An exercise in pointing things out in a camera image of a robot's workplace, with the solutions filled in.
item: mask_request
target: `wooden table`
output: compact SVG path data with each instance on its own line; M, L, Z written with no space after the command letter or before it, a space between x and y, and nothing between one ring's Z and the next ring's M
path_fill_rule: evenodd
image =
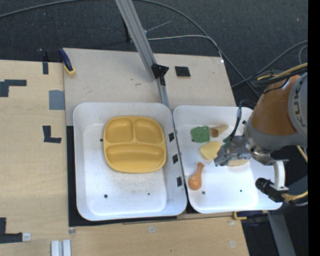
M31 234L31 241L0 244L1 256L50 255L55 240L71 240L73 256L249 255L241 222L230 213L76 226L69 234L66 111L49 108L49 91L65 91L63 66L48 63L43 74L41 62L0 60L0 70L1 82L27 81L0 97L0 217L7 234ZM44 142L43 126L61 142Z

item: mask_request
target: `yellow divided plate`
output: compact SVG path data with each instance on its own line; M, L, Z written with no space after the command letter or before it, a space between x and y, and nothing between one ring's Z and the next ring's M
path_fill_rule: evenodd
M103 132L103 151L108 165L122 173L150 173L164 166L167 159L162 127L143 116L117 116Z

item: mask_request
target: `white plastic tray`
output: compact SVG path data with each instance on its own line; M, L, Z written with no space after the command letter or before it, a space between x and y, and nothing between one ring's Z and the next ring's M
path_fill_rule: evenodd
M205 160L199 153L205 143L192 142L192 128L227 124L229 128L218 138L210 138L210 141L219 141L223 145L223 139L235 127L237 111L237 107L182 105L173 112L187 186L189 177L197 170L197 162L204 164L201 188L191 190L187 187L190 204L199 213L276 210L282 205L269 199L255 186L258 178L274 181L272 166L264 166L254 159L238 167L215 166L214 161ZM251 112L249 108L242 108L242 120L236 135L243 134L242 122L248 120Z
M105 159L103 138L107 121L118 116L143 116L163 129L167 160L150 173L112 170ZM76 205L89 221L176 216L187 206L186 191L172 112L160 103L82 103L73 112Z

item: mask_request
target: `black floor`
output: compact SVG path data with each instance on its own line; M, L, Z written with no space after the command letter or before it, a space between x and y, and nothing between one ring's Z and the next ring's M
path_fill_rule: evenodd
M2 16L51 1L0 0L1 60L42 61L45 52L52 60L59 60L60 48L136 51L132 43L125 42L122 17L114 0L79 0ZM256 74L293 46L269 68L287 70L308 61L307 0L133 2L148 38L204 35L205 31L224 54L231 85ZM150 45L154 53L219 56L217 48L201 37L153 40ZM258 100L246 83L232 91L237 104L242 99ZM275 156L289 159L285 166L287 186L308 174L307 164L295 147L285 147ZM309 255L308 206L291 209L284 216L296 255ZM251 256L276 256L270 224L263 217L243 223L248 249Z

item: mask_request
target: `blue clamp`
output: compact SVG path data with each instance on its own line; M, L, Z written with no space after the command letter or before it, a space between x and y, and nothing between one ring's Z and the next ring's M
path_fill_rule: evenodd
M76 69L72 66L71 61L63 49L59 50L59 55L63 61L63 68L69 74L72 75L76 72Z

